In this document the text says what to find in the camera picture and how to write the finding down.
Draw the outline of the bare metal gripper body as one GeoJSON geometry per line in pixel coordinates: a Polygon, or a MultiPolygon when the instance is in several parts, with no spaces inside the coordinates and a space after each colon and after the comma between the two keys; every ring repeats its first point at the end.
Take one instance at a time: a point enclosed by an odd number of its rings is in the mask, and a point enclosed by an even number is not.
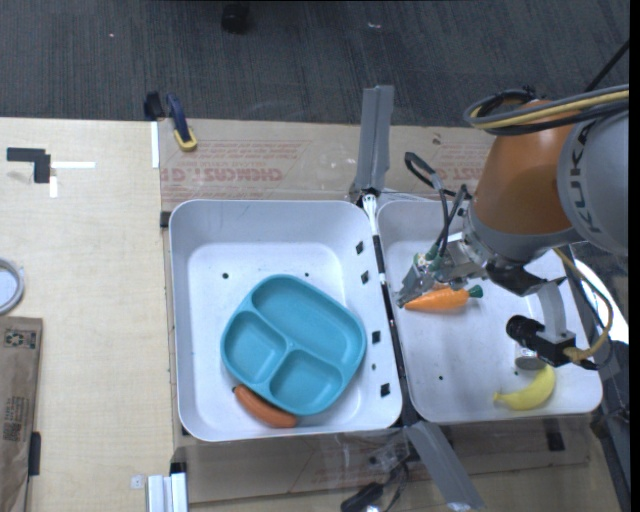
{"type": "Polygon", "coordinates": [[[466,283],[471,279],[484,279],[486,251],[474,244],[463,233],[456,233],[447,240],[440,257],[435,279],[440,283],[466,283]]]}

